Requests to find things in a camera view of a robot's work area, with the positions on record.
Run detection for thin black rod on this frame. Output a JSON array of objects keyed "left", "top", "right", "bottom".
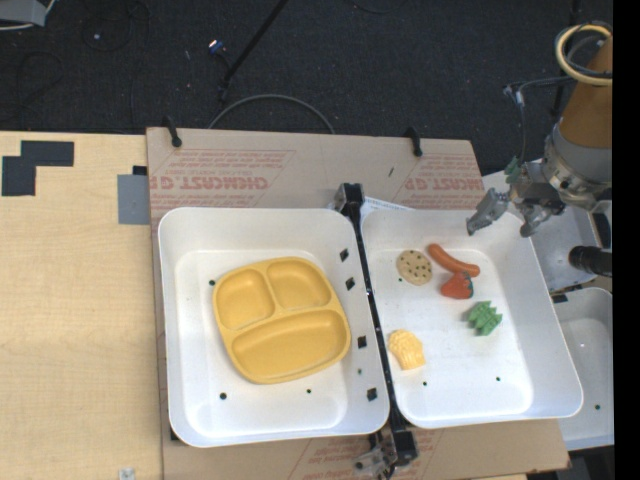
[{"left": 344, "top": 201, "right": 410, "bottom": 439}]

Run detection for beige chocolate chip biscuit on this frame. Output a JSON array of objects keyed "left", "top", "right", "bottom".
[{"left": 395, "top": 248, "right": 434, "bottom": 287}]

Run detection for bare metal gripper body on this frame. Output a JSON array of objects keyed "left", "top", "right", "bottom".
[{"left": 508, "top": 159, "right": 602, "bottom": 220}]

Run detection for brown cardboard board red print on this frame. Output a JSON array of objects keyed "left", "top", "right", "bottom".
[{"left": 145, "top": 126, "right": 572, "bottom": 480}]

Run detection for yellow toy fries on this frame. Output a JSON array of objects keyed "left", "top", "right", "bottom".
[{"left": 387, "top": 328, "right": 427, "bottom": 372}]

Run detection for yellow divided plate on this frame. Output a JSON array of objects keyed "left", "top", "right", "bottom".
[{"left": 211, "top": 255, "right": 353, "bottom": 386}]

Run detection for red strawberry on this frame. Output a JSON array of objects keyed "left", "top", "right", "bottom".
[{"left": 439, "top": 270, "right": 475, "bottom": 301}]

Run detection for black cylinder on white bracket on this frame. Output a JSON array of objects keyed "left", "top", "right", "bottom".
[{"left": 567, "top": 199, "right": 614, "bottom": 279}]

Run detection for white plastic tray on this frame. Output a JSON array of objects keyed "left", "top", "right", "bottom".
[
  {"left": 157, "top": 206, "right": 392, "bottom": 449},
  {"left": 360, "top": 208, "right": 585, "bottom": 431},
  {"left": 548, "top": 286, "right": 615, "bottom": 450}
]

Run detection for orange sausage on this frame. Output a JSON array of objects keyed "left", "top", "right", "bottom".
[{"left": 426, "top": 242, "right": 482, "bottom": 278}]

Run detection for black block with thin wires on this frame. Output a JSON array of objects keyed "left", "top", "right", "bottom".
[
  {"left": 388, "top": 429, "right": 419, "bottom": 467},
  {"left": 333, "top": 182, "right": 366, "bottom": 215}
]

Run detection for green ridged toy vegetable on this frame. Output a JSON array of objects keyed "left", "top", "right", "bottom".
[{"left": 466, "top": 300, "right": 504, "bottom": 337}]

